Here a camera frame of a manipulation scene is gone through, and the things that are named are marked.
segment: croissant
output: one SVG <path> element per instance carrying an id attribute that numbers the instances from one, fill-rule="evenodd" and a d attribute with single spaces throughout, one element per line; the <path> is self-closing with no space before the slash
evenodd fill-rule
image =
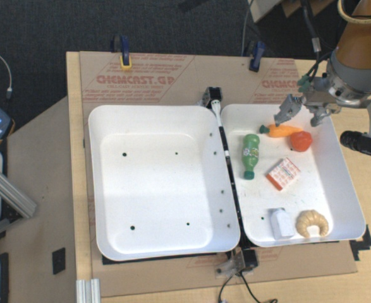
<path id="1" fill-rule="evenodd" d="M 311 225 L 316 225 L 319 227 L 319 234 L 321 237 L 327 235 L 329 231 L 329 222 L 319 212 L 316 210 L 302 211 L 296 223 L 297 231 L 299 234 L 304 236 L 304 238 L 309 238 L 310 234 L 307 231 L 307 227 Z"/>

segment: toy bottle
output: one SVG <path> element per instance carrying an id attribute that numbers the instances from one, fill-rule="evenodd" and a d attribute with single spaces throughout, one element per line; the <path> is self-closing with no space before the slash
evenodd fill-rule
<path id="1" fill-rule="evenodd" d="M 244 178 L 254 178 L 254 167 L 258 163 L 258 145 L 260 138 L 256 134 L 248 134 L 243 140 L 243 164 L 245 167 Z"/>

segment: toy tomato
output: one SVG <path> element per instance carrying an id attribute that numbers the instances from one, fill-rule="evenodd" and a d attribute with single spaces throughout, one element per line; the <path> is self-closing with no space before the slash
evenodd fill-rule
<path id="1" fill-rule="evenodd" d="M 292 148 L 297 152 L 305 152 L 309 149 L 312 144 L 313 138 L 307 131 L 300 131 L 298 133 L 291 134 Z"/>

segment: orange carrot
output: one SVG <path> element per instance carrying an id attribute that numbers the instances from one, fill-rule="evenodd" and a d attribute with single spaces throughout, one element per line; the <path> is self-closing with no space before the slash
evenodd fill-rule
<path id="1" fill-rule="evenodd" d="M 264 125 L 260 127 L 260 133 L 267 133 L 268 136 L 273 138 L 287 137 L 293 133 L 298 133 L 300 131 L 302 131 L 302 128 L 285 126 L 282 124 L 278 127 L 275 124 L 270 124 L 268 127 L 265 127 Z"/>

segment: gray floor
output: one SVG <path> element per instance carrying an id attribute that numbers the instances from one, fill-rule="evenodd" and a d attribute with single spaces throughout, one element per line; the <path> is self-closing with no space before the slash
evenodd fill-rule
<path id="1" fill-rule="evenodd" d="M 9 113 L 17 129 L 66 95 L 66 51 L 108 51 L 125 34 L 132 52 L 239 56 L 247 0 L 0 0 L 0 55 L 13 72 Z M 335 45 L 336 4 L 315 18 Z M 301 12 L 280 6 L 253 24 L 246 43 L 262 40 L 269 57 L 313 58 Z M 0 61 L 0 107 L 8 74 Z"/>

